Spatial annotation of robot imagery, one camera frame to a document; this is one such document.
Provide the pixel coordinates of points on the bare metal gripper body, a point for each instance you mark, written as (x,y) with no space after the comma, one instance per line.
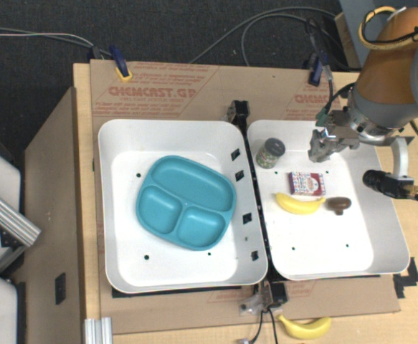
(345,125)

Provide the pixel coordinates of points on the small jar with grey lid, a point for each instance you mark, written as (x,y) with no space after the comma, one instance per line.
(269,153)

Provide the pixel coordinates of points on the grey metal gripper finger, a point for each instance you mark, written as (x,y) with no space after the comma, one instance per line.
(332,149)
(315,148)

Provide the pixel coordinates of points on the small colourful printed carton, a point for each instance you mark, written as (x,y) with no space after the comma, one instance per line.
(307,183)

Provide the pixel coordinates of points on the white plastic tray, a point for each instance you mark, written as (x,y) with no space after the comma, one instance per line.
(129,263)
(323,249)

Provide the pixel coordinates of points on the thin black rod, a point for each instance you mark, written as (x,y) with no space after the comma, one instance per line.
(255,185)

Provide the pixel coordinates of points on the blue divided plate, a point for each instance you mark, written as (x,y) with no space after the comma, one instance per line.
(186,202)

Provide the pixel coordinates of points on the brown cardboard board red print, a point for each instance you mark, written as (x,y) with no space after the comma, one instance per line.
(201,84)

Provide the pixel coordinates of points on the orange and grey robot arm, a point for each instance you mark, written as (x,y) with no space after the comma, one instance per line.
(391,70)

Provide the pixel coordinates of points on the brown toy mushroom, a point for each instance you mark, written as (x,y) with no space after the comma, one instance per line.
(338,204)

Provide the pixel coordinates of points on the black cylinder on white bracket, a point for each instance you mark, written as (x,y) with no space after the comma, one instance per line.
(391,177)

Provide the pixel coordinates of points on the yellow banana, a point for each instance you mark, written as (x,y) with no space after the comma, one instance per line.
(298,205)
(307,328)

